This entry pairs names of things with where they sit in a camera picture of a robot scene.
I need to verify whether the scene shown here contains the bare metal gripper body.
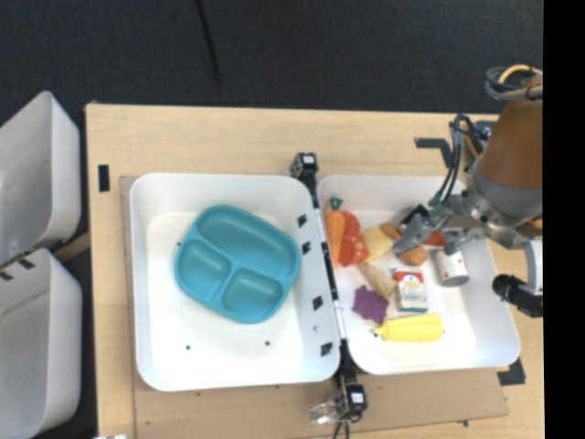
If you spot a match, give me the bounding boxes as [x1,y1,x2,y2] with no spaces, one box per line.
[430,192,531,250]

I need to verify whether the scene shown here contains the white can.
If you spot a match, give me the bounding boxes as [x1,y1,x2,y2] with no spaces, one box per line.
[432,246,472,289]

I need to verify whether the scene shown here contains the brown bread roll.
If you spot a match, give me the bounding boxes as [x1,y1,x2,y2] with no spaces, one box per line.
[399,243,429,267]

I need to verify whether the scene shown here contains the pale yellow cheese block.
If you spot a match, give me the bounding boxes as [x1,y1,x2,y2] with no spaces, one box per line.
[360,226,395,263]

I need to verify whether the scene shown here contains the red and white carton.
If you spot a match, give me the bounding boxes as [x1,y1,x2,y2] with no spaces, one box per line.
[391,267,431,315]

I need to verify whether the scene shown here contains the beige cone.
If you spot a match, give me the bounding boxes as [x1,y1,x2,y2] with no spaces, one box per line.
[356,260,398,300]

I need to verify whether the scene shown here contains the orange carrot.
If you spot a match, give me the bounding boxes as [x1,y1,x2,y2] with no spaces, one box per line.
[324,196,347,270]

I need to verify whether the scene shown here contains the purple grapes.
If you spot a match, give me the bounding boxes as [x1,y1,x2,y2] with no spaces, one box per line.
[350,284,390,325]

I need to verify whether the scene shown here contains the thin black and white rod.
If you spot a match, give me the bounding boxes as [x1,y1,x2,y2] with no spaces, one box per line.
[301,171,356,386]

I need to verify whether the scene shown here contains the yellow bottle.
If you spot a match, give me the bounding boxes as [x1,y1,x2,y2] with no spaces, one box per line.
[372,312,446,343]

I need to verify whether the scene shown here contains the white plastic tray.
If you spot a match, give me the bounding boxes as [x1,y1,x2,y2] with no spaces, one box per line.
[316,173,523,377]
[129,172,342,392]

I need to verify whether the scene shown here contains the blue divided plate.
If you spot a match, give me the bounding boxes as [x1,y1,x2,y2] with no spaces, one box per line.
[174,204,303,326]

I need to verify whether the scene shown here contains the black cylinder on white bracket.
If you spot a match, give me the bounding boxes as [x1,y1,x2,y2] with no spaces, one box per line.
[491,239,544,319]

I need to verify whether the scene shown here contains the black block with wires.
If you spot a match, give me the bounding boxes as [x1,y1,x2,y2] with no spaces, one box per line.
[290,151,319,178]
[343,383,367,412]

